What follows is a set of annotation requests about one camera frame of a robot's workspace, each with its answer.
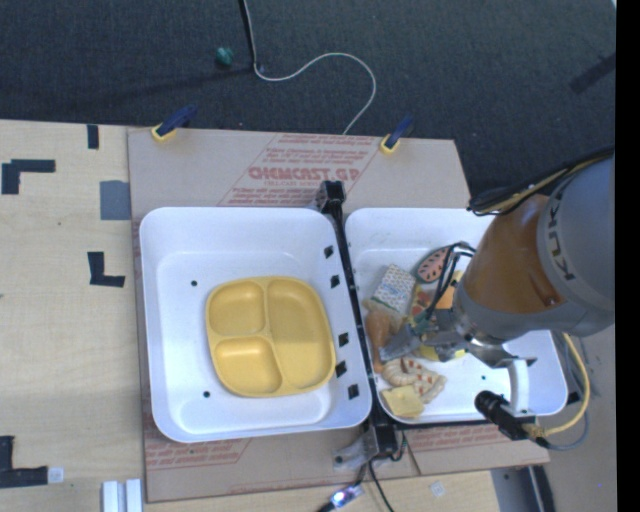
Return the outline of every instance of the black carpet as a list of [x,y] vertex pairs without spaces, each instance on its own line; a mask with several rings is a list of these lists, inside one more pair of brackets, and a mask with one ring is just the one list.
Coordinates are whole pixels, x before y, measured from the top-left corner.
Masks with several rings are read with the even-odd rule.
[[[377,80],[349,131],[456,141],[473,195],[615,143],[611,0],[251,0],[265,75]],[[230,68],[216,66],[230,48]],[[0,118],[342,133],[371,79],[260,80],[237,0],[0,0]]]

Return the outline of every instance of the cardboard box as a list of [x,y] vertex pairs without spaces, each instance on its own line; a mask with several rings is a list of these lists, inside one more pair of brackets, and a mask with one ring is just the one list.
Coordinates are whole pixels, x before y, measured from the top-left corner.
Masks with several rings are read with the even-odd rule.
[[[365,207],[464,208],[469,199],[455,144],[402,140],[395,153],[377,137],[178,130],[166,142],[148,129],[128,132],[136,303],[145,410],[149,502],[346,484],[355,470],[337,470],[333,452],[360,428],[181,444],[165,438],[150,410],[144,297],[138,230],[164,206],[306,207],[320,183],[344,183],[346,215]],[[410,453],[385,463],[380,478],[442,474],[548,461],[533,443],[510,442],[489,425],[407,432]]]

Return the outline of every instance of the cable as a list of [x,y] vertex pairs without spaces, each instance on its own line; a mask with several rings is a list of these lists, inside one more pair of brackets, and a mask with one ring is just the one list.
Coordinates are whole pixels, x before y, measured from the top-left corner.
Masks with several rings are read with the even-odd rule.
[[[571,378],[571,381],[576,387],[581,388],[581,391],[584,395],[584,386],[580,385],[580,382],[578,381],[578,379],[576,379],[576,376],[574,375],[573,370],[570,368],[571,356],[569,354],[569,345],[567,343],[565,343],[564,345],[564,359],[567,365],[567,372],[569,373],[569,377]],[[589,436],[589,415],[587,414],[586,410],[584,412],[583,419],[584,419],[584,429],[582,430],[582,434],[576,441],[569,444],[558,445],[558,444],[550,443],[547,440],[544,440],[543,443],[539,443],[539,444],[541,444],[542,446],[544,446],[549,450],[555,450],[555,451],[568,451],[568,450],[573,450],[577,448],[578,446],[583,444],[586,441],[587,437]]]
[[378,492],[380,493],[380,496],[382,497],[382,500],[384,501],[384,504],[389,509],[389,512],[393,512],[393,508],[391,507],[391,504],[389,503],[389,500],[387,500],[387,497],[384,494],[384,491],[382,490],[382,487],[380,487],[380,482],[378,482],[378,478],[376,477],[376,473],[373,470],[373,460],[369,461],[369,473],[371,473],[371,478],[373,478],[373,481],[376,484],[376,487],[378,488]]
[[398,450],[398,454],[397,455],[389,455],[389,458],[393,461],[393,462],[398,462],[400,459],[402,459],[402,456],[404,455],[404,451],[407,449],[407,445],[409,443],[407,442],[407,436],[405,435],[404,431],[402,432],[402,443],[400,444],[400,449]]
[[366,72],[371,77],[371,83],[372,83],[371,96],[369,97],[369,100],[365,103],[364,107],[362,107],[360,112],[356,114],[356,116],[351,120],[351,122],[347,125],[345,130],[342,132],[342,135],[346,135],[349,132],[349,130],[351,130],[353,125],[358,121],[358,119],[360,119],[360,117],[366,112],[369,106],[373,103],[373,99],[376,96],[378,86],[376,82],[376,77],[373,74],[373,71],[371,71],[371,68],[367,66],[367,64],[363,60],[359,59],[354,55],[351,55],[350,53],[330,52],[310,60],[300,69],[298,69],[298,71],[295,71],[290,75],[283,76],[283,77],[268,77],[263,75],[258,69],[258,52],[256,51],[256,44],[253,36],[253,24],[251,22],[251,14],[249,12],[249,8],[247,6],[246,0],[241,0],[241,2],[242,2],[241,6],[243,8],[243,18],[246,23],[247,35],[249,38],[249,44],[251,46],[251,56],[253,58],[253,71],[255,72],[256,76],[261,78],[262,80],[265,80],[266,82],[284,82],[285,80],[291,80],[292,78],[295,78],[296,76],[300,75],[305,70],[313,66],[315,63],[321,61],[322,59],[326,59],[328,57],[343,57],[343,58],[351,59],[357,62],[358,64],[360,64],[366,70]]
[[331,500],[320,507],[318,512],[330,512],[331,510],[342,508],[344,505],[357,498],[363,492],[359,489],[359,486],[362,483],[362,480],[364,480],[366,474],[367,464],[365,463],[360,466],[356,480],[348,487],[337,491]]
[[477,216],[506,215],[544,187],[610,157],[613,152],[613,146],[600,148],[533,180],[479,194],[469,201],[467,209]]
[[565,430],[568,430],[569,428],[573,427],[576,423],[578,423],[578,421],[580,421],[580,419],[585,415],[587,407],[589,406],[589,400],[591,398],[591,384],[589,382],[589,375],[587,374],[587,369],[584,363],[582,362],[582,358],[580,357],[578,350],[573,344],[571,337],[567,333],[562,333],[562,337],[567,345],[569,352],[571,353],[573,360],[578,366],[578,370],[580,371],[580,376],[582,378],[582,385],[584,386],[584,397],[582,399],[582,404],[580,405],[580,409],[578,410],[578,412],[574,415],[572,419],[570,419],[569,421],[567,421],[562,425],[559,425],[557,427],[551,427],[551,428],[543,428],[539,425],[536,425],[535,423],[525,423],[522,425],[522,428],[527,432],[530,438],[534,440],[536,439],[541,440],[539,444],[540,443],[550,444],[544,438],[553,434],[564,432]]
[[436,285],[436,291],[434,293],[433,299],[429,303],[429,306],[425,308],[422,312],[420,312],[415,317],[414,332],[422,333],[424,329],[426,329],[431,320],[431,316],[440,302],[440,299],[447,291],[447,288],[451,285],[453,281],[453,275],[455,274],[456,265],[460,260],[461,256],[467,256],[469,258],[473,257],[476,250],[471,247],[466,242],[457,242],[447,247],[447,252],[445,253],[444,260],[442,262],[442,272],[438,277],[438,283]]

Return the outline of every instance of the yellow divided plate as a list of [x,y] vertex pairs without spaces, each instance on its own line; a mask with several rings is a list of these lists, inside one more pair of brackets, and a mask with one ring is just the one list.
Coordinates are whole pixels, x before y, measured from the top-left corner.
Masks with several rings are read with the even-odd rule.
[[225,283],[207,299],[209,350],[218,377],[238,395],[311,391],[336,364],[322,301],[304,281],[254,277]]

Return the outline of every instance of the black connector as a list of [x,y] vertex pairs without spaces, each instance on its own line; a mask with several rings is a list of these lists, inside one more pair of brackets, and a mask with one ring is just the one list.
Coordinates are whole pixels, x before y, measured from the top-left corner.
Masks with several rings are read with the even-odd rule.
[[380,456],[389,456],[397,453],[398,440],[393,425],[372,427],[376,429],[376,438]]
[[347,200],[341,181],[323,181],[316,193],[316,207],[320,213],[331,213],[331,208],[341,206]]
[[500,432],[512,441],[528,439],[529,435],[522,428],[523,423],[531,423],[533,416],[516,418],[506,407],[509,402],[504,397],[491,391],[481,391],[475,399],[476,409],[491,423],[498,425]]

